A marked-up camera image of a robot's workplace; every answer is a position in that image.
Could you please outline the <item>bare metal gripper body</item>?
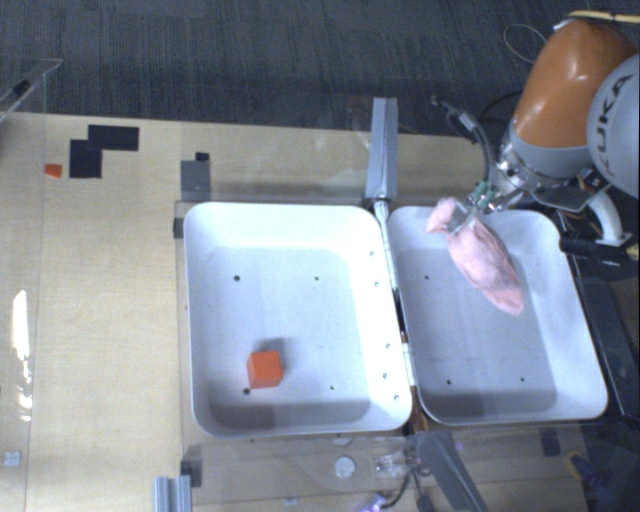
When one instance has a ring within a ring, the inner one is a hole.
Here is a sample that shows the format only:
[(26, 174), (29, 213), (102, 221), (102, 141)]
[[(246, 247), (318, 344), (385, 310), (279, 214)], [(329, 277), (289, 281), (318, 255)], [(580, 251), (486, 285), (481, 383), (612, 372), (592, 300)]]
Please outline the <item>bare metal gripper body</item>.
[(470, 215), (501, 212), (539, 187), (539, 176), (516, 153), (483, 155), (482, 179), (466, 198)]

